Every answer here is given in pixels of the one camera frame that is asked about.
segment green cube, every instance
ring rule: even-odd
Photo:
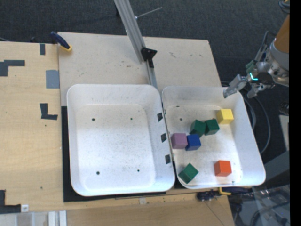
[[[195,169],[190,163],[181,171],[178,176],[188,184],[196,175],[198,174],[198,170]]]
[[[195,120],[191,126],[190,126],[190,132],[189,134],[198,134],[198,137],[201,137],[202,135],[204,135],[206,130],[206,123],[199,121],[199,120]]]
[[[205,130],[206,136],[213,135],[220,129],[216,119],[207,120],[205,121],[205,124],[206,124],[206,130]]]

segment blue clamp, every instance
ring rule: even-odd
[[[60,35],[58,35],[56,32],[51,32],[50,33],[50,37],[52,39],[54,39],[57,43],[59,43],[63,49],[65,49],[66,51],[71,51],[72,46],[70,44],[68,44]]]

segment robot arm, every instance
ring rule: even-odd
[[[227,96],[241,90],[247,83],[251,85],[248,98],[257,95],[258,92],[272,88],[275,84],[289,87],[289,35],[290,35],[290,15],[289,0],[279,0],[279,4],[286,10],[288,15],[283,22],[279,32],[270,45],[266,44],[267,35],[265,33],[263,43],[256,57],[246,65],[246,76],[237,75],[224,90],[223,95]]]

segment teal light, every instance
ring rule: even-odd
[[[253,75],[252,75],[251,72],[250,72],[250,76],[251,76],[251,79],[252,79],[252,80],[254,80],[254,81],[257,81],[257,80],[258,80],[258,78],[254,78],[254,77],[253,77]]]

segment tray with colored blocks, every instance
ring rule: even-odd
[[[265,180],[240,93],[222,87],[170,86],[162,92],[176,174],[189,189],[255,186]]]

